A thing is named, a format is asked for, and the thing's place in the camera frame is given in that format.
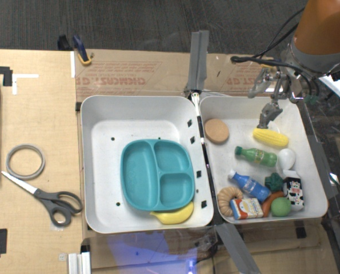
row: blue water bottle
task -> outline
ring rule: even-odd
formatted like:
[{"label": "blue water bottle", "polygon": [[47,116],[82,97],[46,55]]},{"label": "blue water bottle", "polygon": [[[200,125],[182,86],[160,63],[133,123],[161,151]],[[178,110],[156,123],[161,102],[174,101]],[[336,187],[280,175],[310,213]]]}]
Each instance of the blue water bottle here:
[{"label": "blue water bottle", "polygon": [[236,180],[239,187],[243,191],[257,198],[260,203],[264,202],[265,199],[271,194],[271,191],[267,187],[258,183],[256,180],[252,179],[249,176],[238,174],[235,170],[231,170],[228,174],[228,177],[230,179]]}]

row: banana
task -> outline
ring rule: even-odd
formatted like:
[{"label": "banana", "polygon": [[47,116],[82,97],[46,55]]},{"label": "banana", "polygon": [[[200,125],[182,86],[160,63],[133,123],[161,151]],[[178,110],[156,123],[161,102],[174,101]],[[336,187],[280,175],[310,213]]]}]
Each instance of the banana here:
[{"label": "banana", "polygon": [[178,224],[184,222],[194,211],[194,203],[190,202],[186,206],[172,211],[151,211],[150,215],[156,216],[163,224]]}]

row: white egg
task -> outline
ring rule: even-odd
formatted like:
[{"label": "white egg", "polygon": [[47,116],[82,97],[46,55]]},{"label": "white egg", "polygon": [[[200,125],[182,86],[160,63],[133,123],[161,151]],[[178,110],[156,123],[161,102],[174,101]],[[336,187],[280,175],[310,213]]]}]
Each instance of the white egg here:
[{"label": "white egg", "polygon": [[278,153],[278,164],[282,170],[289,170],[295,163],[295,153],[289,148],[284,148]]}]

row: green ball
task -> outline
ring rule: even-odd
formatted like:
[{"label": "green ball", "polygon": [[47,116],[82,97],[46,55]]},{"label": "green ball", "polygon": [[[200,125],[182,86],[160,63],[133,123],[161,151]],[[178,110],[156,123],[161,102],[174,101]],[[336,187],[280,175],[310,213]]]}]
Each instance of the green ball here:
[{"label": "green ball", "polygon": [[271,214],[275,217],[284,217],[289,214],[291,210],[291,203],[287,198],[276,198],[271,203]]}]

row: scissors blade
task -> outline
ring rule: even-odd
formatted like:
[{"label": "scissors blade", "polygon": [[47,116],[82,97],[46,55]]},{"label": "scissors blade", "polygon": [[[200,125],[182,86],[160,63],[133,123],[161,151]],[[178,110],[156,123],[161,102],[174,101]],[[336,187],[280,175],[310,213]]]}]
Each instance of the scissors blade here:
[{"label": "scissors blade", "polygon": [[11,181],[13,181],[15,184],[19,185],[20,187],[22,187],[23,189],[27,190],[28,192],[30,192],[31,194],[34,194],[35,191],[38,188],[33,187],[32,185],[24,182],[23,180],[20,180],[18,178],[15,178],[14,176],[11,176],[9,173],[5,172],[5,171],[1,171],[1,173],[7,177],[8,179],[10,179]]}]

